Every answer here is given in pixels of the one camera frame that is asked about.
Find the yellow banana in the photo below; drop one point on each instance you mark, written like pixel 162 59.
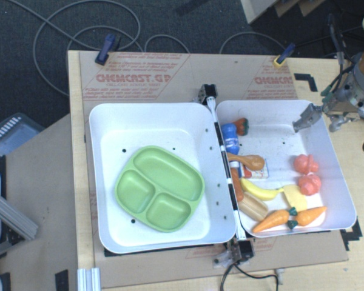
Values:
pixel 259 191

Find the orange toy vegetable green stem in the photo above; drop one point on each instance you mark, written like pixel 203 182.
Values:
pixel 241 127

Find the thin black and white rod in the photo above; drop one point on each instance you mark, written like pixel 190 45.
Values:
pixel 221 145

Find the orange carrot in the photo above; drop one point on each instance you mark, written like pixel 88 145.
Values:
pixel 273 220
pixel 309 216

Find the blue bottle with white label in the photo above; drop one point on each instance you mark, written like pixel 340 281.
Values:
pixel 230 138

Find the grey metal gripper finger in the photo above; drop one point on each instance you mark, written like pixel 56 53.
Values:
pixel 305 123
pixel 312 111

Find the brown toy chicken drumstick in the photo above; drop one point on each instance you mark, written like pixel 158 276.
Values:
pixel 252 161

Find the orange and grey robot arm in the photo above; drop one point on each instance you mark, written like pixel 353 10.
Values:
pixel 362 73

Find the brown cardboard board red print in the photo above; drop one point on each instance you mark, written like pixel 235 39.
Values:
pixel 182 71

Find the yellow toy cheese wedge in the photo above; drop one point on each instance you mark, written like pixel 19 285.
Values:
pixel 296 197

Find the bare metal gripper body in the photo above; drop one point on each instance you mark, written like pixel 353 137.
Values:
pixel 349 102

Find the tan toy bread roll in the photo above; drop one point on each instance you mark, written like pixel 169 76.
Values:
pixel 253 209

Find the pink lumpy toy food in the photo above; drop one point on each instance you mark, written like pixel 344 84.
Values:
pixel 304 164
pixel 310 185

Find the white plastic tray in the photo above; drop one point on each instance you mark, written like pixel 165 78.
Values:
pixel 270 135
pixel 157 123

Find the green divided plate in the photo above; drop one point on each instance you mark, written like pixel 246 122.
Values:
pixel 163 174

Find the orange toy sausage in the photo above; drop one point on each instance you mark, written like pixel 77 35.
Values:
pixel 237 186

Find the white carton red blue print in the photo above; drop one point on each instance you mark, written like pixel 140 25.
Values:
pixel 259 174

